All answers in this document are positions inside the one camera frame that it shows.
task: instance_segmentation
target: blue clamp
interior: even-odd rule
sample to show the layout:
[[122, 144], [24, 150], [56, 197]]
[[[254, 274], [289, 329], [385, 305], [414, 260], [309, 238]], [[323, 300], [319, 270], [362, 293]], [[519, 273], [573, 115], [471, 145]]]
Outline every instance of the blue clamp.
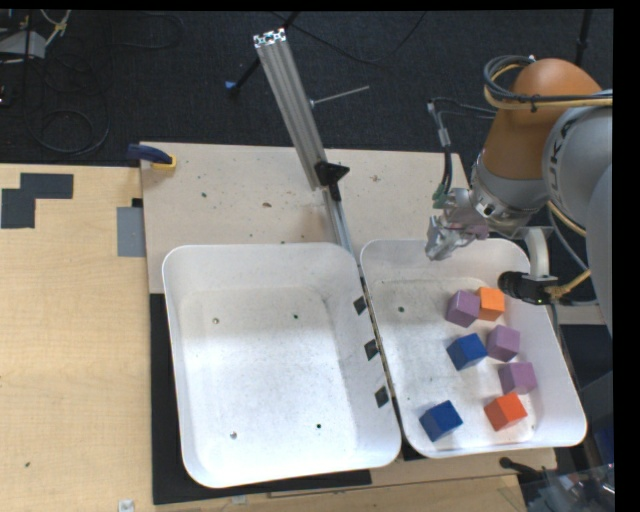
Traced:
[[173, 171], [176, 168], [176, 157], [151, 146], [141, 144], [129, 144], [127, 159], [146, 160], [151, 162], [153, 169], [161, 171]]

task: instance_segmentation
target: cube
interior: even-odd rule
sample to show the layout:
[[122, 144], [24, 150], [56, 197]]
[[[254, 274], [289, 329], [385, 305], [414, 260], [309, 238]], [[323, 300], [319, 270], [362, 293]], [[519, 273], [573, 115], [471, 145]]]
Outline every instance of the cube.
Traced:
[[431, 407], [420, 417], [420, 424], [432, 442], [450, 434], [462, 423], [462, 418], [450, 400]]
[[505, 325], [496, 325], [487, 335], [489, 357], [503, 363], [511, 361], [520, 351], [520, 331]]
[[533, 364], [528, 361], [507, 363], [498, 370], [502, 392], [524, 395], [538, 386]]
[[484, 412], [496, 432], [518, 423], [528, 416], [517, 393], [499, 396], [484, 407]]
[[476, 333], [458, 338], [447, 347], [447, 352], [458, 371], [478, 364], [487, 356], [487, 349]]
[[504, 293], [498, 288], [481, 286], [476, 295], [480, 297], [478, 319], [495, 322], [504, 313]]
[[480, 313], [480, 297], [466, 290], [458, 290], [449, 299], [445, 318], [461, 327], [469, 327]]

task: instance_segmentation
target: blue cube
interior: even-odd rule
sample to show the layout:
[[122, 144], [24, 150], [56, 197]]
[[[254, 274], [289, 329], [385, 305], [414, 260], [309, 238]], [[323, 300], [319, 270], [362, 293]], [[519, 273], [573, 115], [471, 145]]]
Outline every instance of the blue cube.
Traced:
[[420, 424], [432, 442], [436, 442], [445, 434], [462, 425], [462, 418], [458, 415], [450, 400], [442, 402], [428, 409], [421, 417]]
[[447, 347], [447, 352], [458, 371], [476, 365], [487, 357], [487, 349], [476, 333], [458, 338]]

